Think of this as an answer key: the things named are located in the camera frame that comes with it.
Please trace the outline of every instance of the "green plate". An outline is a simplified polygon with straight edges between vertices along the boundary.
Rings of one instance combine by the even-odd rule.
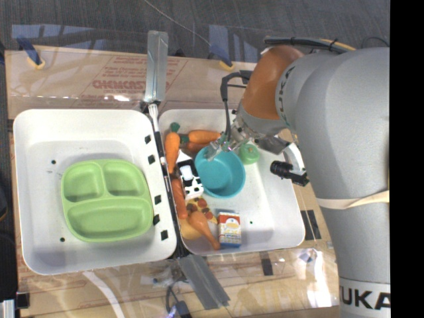
[[[87,242],[128,239],[152,226],[146,178],[126,160],[87,160],[71,165],[62,176],[61,196],[69,230]]]

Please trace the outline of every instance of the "blue bowl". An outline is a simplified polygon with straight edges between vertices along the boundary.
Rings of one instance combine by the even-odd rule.
[[[221,152],[208,161],[204,157],[206,149],[202,148],[194,160],[205,193],[223,199],[234,197],[246,181],[246,171],[239,156],[231,151]]]

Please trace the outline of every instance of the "white container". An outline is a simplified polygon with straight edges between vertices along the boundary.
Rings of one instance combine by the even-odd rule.
[[[176,233],[147,116],[130,110],[30,109],[16,117],[13,132],[22,250],[31,270],[61,274],[172,255]],[[76,162],[102,158],[128,160],[146,176],[160,218],[147,233],[93,243],[69,231],[60,197],[62,174]]]
[[[225,130],[225,111],[222,109],[174,109],[164,112],[159,118],[162,134],[169,130],[172,122],[180,124],[179,133],[190,130]],[[218,210],[240,215],[242,244],[239,247],[213,250],[206,238],[196,240],[183,238],[185,247],[194,254],[226,254],[255,252],[291,248],[305,238],[305,226],[291,180],[281,180],[270,172],[274,160],[284,160],[264,150],[259,150],[260,159],[245,165],[246,182],[242,191],[230,199],[218,199],[203,193],[208,206],[217,215]],[[209,223],[212,233],[218,237],[217,225]]]

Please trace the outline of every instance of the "small box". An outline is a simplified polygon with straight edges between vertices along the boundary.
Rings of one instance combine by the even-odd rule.
[[[238,247],[241,245],[240,216],[236,213],[219,212],[219,242],[223,246]]]

